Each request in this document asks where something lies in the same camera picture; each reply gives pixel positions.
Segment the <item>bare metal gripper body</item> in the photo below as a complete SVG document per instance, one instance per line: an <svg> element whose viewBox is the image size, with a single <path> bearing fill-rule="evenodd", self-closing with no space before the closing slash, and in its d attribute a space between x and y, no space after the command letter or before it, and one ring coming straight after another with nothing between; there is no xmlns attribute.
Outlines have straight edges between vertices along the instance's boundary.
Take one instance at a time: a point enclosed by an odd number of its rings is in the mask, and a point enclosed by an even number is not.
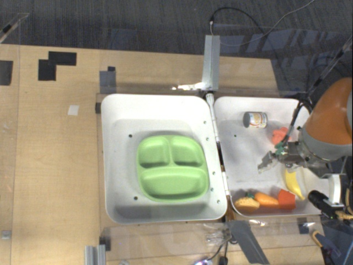
<svg viewBox="0 0 353 265"><path fill-rule="evenodd" d="M310 163L312 153L303 142L280 142L276 145L276 158L288 166L305 166Z"/></svg>

